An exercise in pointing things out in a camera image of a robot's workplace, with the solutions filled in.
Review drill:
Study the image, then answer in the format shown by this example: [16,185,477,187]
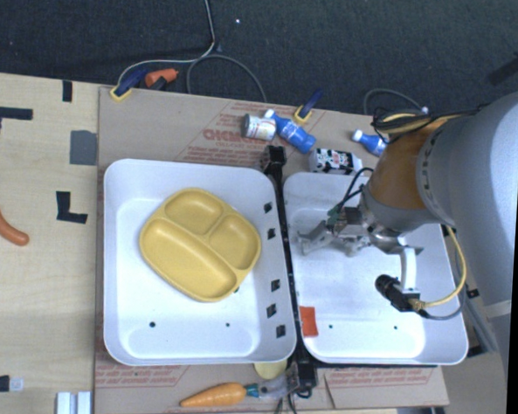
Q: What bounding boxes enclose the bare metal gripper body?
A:
[325,204,412,257]

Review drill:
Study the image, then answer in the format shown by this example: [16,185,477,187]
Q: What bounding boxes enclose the thin black rod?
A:
[259,165,315,367]

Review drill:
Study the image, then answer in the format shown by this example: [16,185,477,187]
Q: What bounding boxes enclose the white plastic tray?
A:
[272,170,480,374]
[91,156,308,377]

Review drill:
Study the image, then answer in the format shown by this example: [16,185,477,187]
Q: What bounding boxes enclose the white carton black cow print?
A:
[307,146,365,176]

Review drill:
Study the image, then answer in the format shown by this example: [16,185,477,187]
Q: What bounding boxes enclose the blue bottle white cap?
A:
[261,107,319,155]
[349,128,390,159]

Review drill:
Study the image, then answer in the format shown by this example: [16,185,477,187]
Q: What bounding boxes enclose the red flat square piece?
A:
[296,305,322,340]

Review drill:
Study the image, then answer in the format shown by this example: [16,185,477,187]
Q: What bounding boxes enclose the yellow divided plate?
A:
[135,183,266,307]

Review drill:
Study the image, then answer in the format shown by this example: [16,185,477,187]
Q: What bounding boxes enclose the small white can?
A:
[239,113,279,142]

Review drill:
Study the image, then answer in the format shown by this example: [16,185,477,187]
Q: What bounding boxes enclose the pale yellow round thing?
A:
[252,356,289,382]

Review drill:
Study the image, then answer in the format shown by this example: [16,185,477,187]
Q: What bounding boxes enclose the orange carrot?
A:
[178,378,261,413]

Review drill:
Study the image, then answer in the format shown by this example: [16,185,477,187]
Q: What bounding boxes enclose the brown cardboard board red print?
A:
[79,86,468,414]

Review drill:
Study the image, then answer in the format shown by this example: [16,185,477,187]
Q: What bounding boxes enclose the orange sausage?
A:
[0,202,33,248]

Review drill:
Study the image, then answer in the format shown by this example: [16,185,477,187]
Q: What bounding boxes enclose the black cylinder on white bracket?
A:
[372,243,426,314]

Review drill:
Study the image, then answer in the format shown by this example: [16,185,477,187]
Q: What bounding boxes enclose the black block with thin wires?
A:
[294,360,321,396]
[259,143,289,176]

